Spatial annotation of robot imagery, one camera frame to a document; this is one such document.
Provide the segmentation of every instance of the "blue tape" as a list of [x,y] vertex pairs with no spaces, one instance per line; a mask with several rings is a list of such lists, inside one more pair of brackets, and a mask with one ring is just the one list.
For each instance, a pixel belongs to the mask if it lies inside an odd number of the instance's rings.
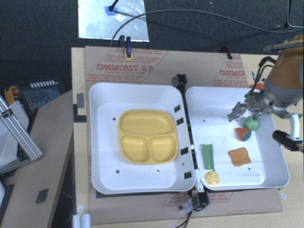
[[253,81],[255,81],[256,80],[255,73],[251,71],[251,75],[252,75]]
[[117,13],[115,13],[115,12],[118,12],[117,7],[114,7],[113,12],[110,12],[110,11],[109,11],[109,7],[110,7],[110,6],[105,6],[105,8],[104,8],[106,14],[109,15],[109,16],[114,16],[114,15],[116,15]]

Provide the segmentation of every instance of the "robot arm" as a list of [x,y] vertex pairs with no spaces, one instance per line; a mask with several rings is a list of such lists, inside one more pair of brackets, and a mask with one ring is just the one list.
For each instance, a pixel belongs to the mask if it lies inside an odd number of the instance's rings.
[[[259,70],[252,89],[245,95],[245,102],[238,102],[228,114],[228,120],[232,121],[240,117],[246,110],[250,110],[253,119],[263,114],[276,114],[280,118],[289,119],[291,123],[291,134],[275,131],[273,138],[292,151],[303,152],[302,140],[299,139],[299,117],[301,114],[291,114],[286,108],[297,104],[303,99],[303,35],[295,37],[290,42],[280,44],[282,48],[277,61],[271,57],[265,57],[259,64]],[[274,66],[264,64],[270,61]],[[264,81],[261,92],[255,92],[255,86],[260,80],[265,67],[273,67],[269,76]]]

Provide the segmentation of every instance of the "cable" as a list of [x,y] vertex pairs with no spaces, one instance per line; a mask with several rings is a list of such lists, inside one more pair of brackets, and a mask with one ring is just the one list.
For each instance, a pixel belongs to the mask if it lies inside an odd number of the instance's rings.
[[205,206],[198,206],[197,208],[194,209],[196,212],[200,212],[205,208]]
[[166,10],[157,10],[157,11],[151,11],[151,12],[142,13],[142,14],[139,14],[139,15],[137,15],[137,16],[129,19],[127,22],[125,22],[123,25],[121,25],[118,28],[118,30],[115,32],[115,34],[113,35],[113,37],[111,39],[110,47],[112,46],[114,38],[116,37],[116,35],[118,34],[118,32],[123,27],[125,27],[127,24],[129,24],[131,21],[133,21],[135,19],[138,19],[138,18],[140,18],[142,16],[145,16],[145,15],[155,14],[155,13],[167,13],[167,12],[193,12],[193,13],[208,14],[208,15],[216,16],[216,17],[219,17],[219,18],[222,18],[222,19],[227,19],[227,20],[233,21],[235,23],[238,23],[238,24],[250,27],[252,29],[257,29],[257,30],[260,30],[260,31],[264,31],[264,32],[268,32],[268,33],[275,33],[275,34],[288,34],[288,33],[295,33],[295,32],[303,30],[303,28],[301,28],[301,29],[297,29],[297,30],[294,30],[294,31],[281,31],[281,32],[280,31],[272,31],[272,30],[266,30],[266,29],[262,29],[262,28],[259,28],[259,27],[255,27],[255,26],[246,24],[246,23],[244,23],[242,21],[239,21],[239,20],[236,20],[236,19],[232,19],[232,18],[223,16],[223,15],[220,15],[220,14],[212,13],[212,12],[207,12],[207,11],[202,11],[202,10],[193,10],[193,9],[175,9],[175,10],[174,9],[166,9]]
[[178,226],[176,226],[176,227],[174,227],[174,228],[180,228],[180,227],[182,227],[183,225],[184,225],[183,228],[186,228],[187,225],[188,225],[188,222],[189,222],[189,219],[190,219],[191,214],[192,214],[192,211],[189,212],[189,214],[188,214],[188,216],[187,216],[187,218],[186,218],[186,220],[185,220],[184,222],[182,222],[180,225],[178,225]]
[[251,90],[249,91],[249,95],[252,95],[252,94],[253,94],[253,91],[254,91],[254,89],[255,89],[257,83],[259,82],[259,80],[260,80],[260,78],[261,78],[261,75],[262,75],[262,73],[263,73],[265,67],[273,67],[272,65],[265,65],[265,66],[262,68],[262,66],[263,66],[267,61],[270,61],[270,62],[272,62],[273,64],[276,63],[276,60],[274,60],[274,59],[273,59],[272,57],[270,57],[270,56],[267,56],[267,57],[262,58],[262,60],[261,60],[260,63],[258,64],[258,71],[257,71],[257,73],[256,73],[256,79],[255,79],[255,81],[254,81],[254,84],[253,84]]

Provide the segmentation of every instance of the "green block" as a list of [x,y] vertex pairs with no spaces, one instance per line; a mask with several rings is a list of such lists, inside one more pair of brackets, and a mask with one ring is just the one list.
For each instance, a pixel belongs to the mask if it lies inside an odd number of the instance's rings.
[[252,119],[252,116],[249,116],[245,119],[243,126],[245,128],[249,128],[251,131],[255,131],[258,129],[258,122]]
[[213,170],[213,145],[212,144],[202,144],[203,156],[205,160],[205,169]]

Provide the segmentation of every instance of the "electronic device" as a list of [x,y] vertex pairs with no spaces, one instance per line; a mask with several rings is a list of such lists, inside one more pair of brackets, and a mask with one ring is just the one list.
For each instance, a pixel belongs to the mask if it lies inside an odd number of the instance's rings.
[[37,108],[56,99],[66,90],[58,79],[32,80],[25,85],[11,85],[5,88],[4,96],[8,105],[19,100],[31,116]]

